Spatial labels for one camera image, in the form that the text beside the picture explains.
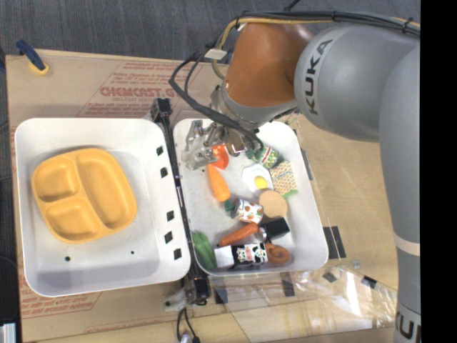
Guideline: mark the thin black and white rod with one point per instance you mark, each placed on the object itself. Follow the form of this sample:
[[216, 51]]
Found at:
[[177, 191]]

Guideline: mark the green toy vegetable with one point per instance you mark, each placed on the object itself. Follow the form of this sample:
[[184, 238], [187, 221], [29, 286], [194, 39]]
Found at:
[[204, 249]]

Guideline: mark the orange carrot with green top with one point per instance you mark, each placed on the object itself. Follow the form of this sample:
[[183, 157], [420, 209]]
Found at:
[[218, 184]]

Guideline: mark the round tan biscuit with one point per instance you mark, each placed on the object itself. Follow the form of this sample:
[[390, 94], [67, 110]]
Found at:
[[273, 204]]

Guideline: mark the white fried egg toy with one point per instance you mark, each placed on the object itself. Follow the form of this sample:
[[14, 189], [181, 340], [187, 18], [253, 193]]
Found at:
[[257, 180]]

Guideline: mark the white cow print carton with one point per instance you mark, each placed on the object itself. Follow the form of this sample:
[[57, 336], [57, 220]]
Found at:
[[242, 255]]

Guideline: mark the green and white can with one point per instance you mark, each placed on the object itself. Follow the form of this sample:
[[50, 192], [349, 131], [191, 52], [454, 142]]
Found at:
[[267, 155]]

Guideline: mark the small black bottle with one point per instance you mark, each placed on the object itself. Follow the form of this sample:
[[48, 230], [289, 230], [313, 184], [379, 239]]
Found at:
[[276, 229]]

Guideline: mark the red toy pepper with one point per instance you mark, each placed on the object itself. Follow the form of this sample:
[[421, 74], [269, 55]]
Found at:
[[223, 157]]

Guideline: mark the brown toy pretzel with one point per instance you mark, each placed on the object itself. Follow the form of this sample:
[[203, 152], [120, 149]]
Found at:
[[277, 253]]

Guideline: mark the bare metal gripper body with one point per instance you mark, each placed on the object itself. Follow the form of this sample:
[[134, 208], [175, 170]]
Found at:
[[235, 143]]

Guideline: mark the white can with fruit print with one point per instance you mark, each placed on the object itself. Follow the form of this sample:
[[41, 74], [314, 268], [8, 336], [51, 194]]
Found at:
[[248, 211]]

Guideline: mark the orange divided plate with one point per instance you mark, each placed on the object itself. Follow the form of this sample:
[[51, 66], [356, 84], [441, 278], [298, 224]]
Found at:
[[84, 195]]

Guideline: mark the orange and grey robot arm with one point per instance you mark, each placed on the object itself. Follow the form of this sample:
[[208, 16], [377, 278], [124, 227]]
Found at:
[[342, 84]]

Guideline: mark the brown cardboard board red print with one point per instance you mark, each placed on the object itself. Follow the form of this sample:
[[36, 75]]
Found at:
[[71, 84]]

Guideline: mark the white plastic tray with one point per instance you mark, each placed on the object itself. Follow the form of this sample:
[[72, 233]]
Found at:
[[107, 263], [200, 209]]

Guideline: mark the orange toy sausage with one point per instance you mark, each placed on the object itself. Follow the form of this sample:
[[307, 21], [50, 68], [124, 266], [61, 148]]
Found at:
[[239, 234]]

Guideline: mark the green patterned packet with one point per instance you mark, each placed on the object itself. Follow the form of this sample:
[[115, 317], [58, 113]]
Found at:
[[283, 178]]

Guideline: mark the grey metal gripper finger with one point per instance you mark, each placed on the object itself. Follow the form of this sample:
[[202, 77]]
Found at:
[[194, 130], [200, 158]]

